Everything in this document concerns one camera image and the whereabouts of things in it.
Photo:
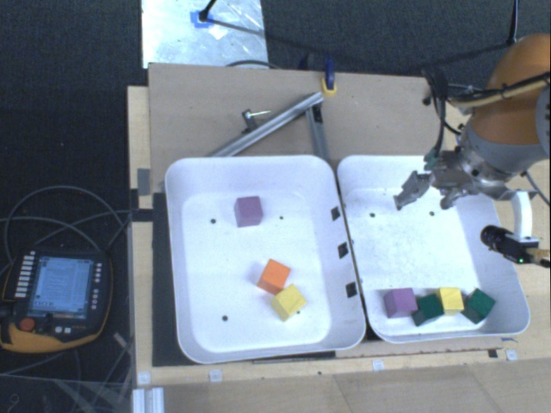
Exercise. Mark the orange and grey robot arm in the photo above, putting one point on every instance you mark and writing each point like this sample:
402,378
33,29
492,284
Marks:
512,114

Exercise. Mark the brown cardboard board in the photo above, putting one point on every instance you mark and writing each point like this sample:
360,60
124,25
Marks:
379,114

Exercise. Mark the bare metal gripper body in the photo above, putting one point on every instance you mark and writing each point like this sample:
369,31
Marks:
467,174

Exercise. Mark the yellow cube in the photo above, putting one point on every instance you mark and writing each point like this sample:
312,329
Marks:
288,302
450,300

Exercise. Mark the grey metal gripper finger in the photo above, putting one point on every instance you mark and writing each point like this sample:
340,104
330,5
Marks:
411,191
451,197

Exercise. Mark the green cube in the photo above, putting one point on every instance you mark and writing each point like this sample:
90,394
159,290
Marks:
478,306
428,308

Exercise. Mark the black cylinder on white bracket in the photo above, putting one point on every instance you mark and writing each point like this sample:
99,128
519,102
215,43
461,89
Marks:
512,235

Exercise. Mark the white plastic tray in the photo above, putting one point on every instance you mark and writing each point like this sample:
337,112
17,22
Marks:
426,248
254,256

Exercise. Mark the orange cube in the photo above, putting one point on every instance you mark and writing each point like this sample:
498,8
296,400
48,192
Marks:
274,276

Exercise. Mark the purple cube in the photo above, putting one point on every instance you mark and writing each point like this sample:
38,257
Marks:
248,211
399,302

